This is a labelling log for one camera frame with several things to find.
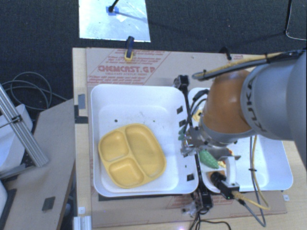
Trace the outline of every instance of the yellow cable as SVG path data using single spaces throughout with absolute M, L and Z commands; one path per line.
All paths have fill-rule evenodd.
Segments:
M 256 203 L 255 201 L 249 199 L 249 198 L 246 198 L 242 193 L 238 192 L 238 191 L 233 191 L 232 192 L 232 195 L 237 198 L 237 199 L 242 199 L 244 201 L 247 201 L 255 206 L 257 206 L 258 208 L 261 208 L 261 209 L 264 209 L 264 210 L 270 210 L 270 206 L 268 204 L 268 202 L 266 201 L 264 195 L 262 194 L 262 191 L 260 190 L 260 187 L 259 187 L 259 184 L 258 184 L 258 181 L 257 181 L 257 178 L 256 178 L 256 174 L 255 174 L 255 166 L 254 166 L 254 161 L 255 161 L 255 150 L 256 150 L 256 142 L 257 142 L 257 136 L 255 136 L 255 139 L 254 139 L 254 144 L 253 144 L 253 150 L 252 150 L 252 173 L 253 173 L 253 176 L 254 176 L 254 179 L 255 179 L 255 184 L 256 184 L 256 187 L 257 187 L 257 190 L 263 200 L 263 202 L 265 203 L 266 207 L 265 206 L 262 206 L 258 203 Z
M 269 206 L 269 203 L 266 201 L 264 195 L 262 194 L 262 191 L 260 190 L 260 187 L 259 187 L 259 184 L 258 184 L 258 181 L 257 181 L 257 177 L 256 177 L 256 173 L 255 173 L 255 150 L 256 150 L 256 142 L 257 142 L 257 135 L 255 136 L 255 139 L 254 139 L 254 144 L 253 144 L 253 152 L 252 152 L 252 159 L 251 159 L 251 166 L 252 166 L 252 172 L 253 172 L 253 175 L 254 175 L 254 179 L 255 179 L 255 184 L 256 184 L 256 187 L 257 187 L 257 190 L 263 200 L 263 202 L 265 203 L 265 205 L 270 208 Z
M 272 58 L 272 57 L 275 57 L 275 56 L 280 55 L 280 54 L 281 53 L 272 53 L 272 54 L 267 54 L 267 55 L 252 56 L 252 57 L 246 58 L 246 59 L 240 59 L 240 60 L 237 60 L 237 61 L 234 61 L 234 62 L 229 62 L 228 64 L 226 64 L 224 66 L 221 66 L 221 67 L 218 67 L 216 69 L 207 71 L 205 73 L 201 72 L 199 74 L 196 74 L 195 76 L 196 77 L 204 76 L 206 74 L 213 73 L 213 72 L 219 71 L 219 70 L 223 70 L 223 69 L 226 69 L 226 68 L 229 68 L 229 67 L 233 67 L 233 66 L 236 66 L 236 65 L 239 65 L 239 64 L 242 64 L 242 63 L 255 61 L 255 60 L 262 60 L 262 59 L 266 59 L 266 58 Z

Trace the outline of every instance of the black tape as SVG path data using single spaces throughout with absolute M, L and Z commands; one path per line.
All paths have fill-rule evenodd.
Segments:
M 79 116 L 79 106 L 75 105 L 75 124 L 88 124 L 88 117 Z
M 181 106 L 177 109 L 177 114 L 181 113 L 182 111 L 183 111 L 183 107 Z
M 188 181 L 193 181 L 195 178 L 194 178 L 194 175 L 193 174 L 188 174 L 187 175 L 187 182 Z
M 56 200 L 56 197 L 45 198 L 42 211 L 46 211 L 46 210 L 52 209 L 55 200 Z
M 186 124 L 186 120 L 184 119 L 184 120 L 181 120 L 180 122 L 179 122 L 179 127 L 182 127 L 182 126 L 184 126 Z
M 0 218 L 0 230 L 3 230 L 4 227 L 5 227 L 5 223 L 8 219 L 8 217 L 9 217 L 9 213 L 10 213 L 11 207 L 13 205 L 13 201 L 14 201 L 14 198 L 15 198 L 15 195 L 16 195 L 16 191 L 17 191 L 17 189 L 11 189 L 11 190 L 7 191 L 8 198 L 6 200 L 6 203 L 5 203 L 5 206 L 4 206 L 4 209 L 3 209 L 3 213 L 2 213 L 1 218 Z

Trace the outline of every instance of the metal frame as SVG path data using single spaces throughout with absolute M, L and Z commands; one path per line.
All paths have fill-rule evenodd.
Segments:
M 16 136 L 24 146 L 26 152 L 29 154 L 34 165 L 36 167 L 42 167 L 43 165 L 45 165 L 49 161 L 49 159 L 42 152 L 33 134 L 27 128 L 25 122 L 17 112 L 14 104 L 8 97 L 7 93 L 5 92 L 1 84 L 0 84 L 0 111 L 8 122 L 4 126 L 10 125 L 12 127 L 14 133 L 16 134 Z

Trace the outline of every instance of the green object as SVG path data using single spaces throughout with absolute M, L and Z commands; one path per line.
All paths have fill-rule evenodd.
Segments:
M 184 127 L 178 132 L 179 137 L 178 140 L 183 140 L 184 139 Z
M 200 161 L 207 165 L 208 167 L 212 169 L 218 169 L 219 165 L 217 163 L 217 160 L 207 151 L 207 150 L 201 150 L 199 153 Z

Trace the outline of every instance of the cardboard sheet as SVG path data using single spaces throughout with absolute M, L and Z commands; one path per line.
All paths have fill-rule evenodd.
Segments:
M 172 86 L 178 75 L 191 76 L 203 69 L 213 69 L 229 61 L 224 54 L 184 53 L 167 51 L 135 50 L 131 62 L 124 60 L 123 49 L 89 48 L 86 50 L 88 96 L 94 86 L 101 83 L 134 84 L 151 86 Z M 233 60 L 248 55 L 232 55 Z M 190 79 L 189 89 L 210 87 L 212 81 L 199 82 Z M 191 202 L 190 195 L 157 195 L 137 198 L 99 197 L 93 186 L 93 153 L 91 158 L 92 183 L 92 226 L 111 227 L 190 221 L 189 215 L 182 214 L 181 208 Z M 269 199 L 271 210 L 265 214 L 283 214 L 286 208 L 280 191 L 264 192 Z M 255 193 L 247 193 L 254 199 Z M 234 200 L 213 196 L 213 208 L 205 218 L 231 218 L 250 216 L 248 211 Z

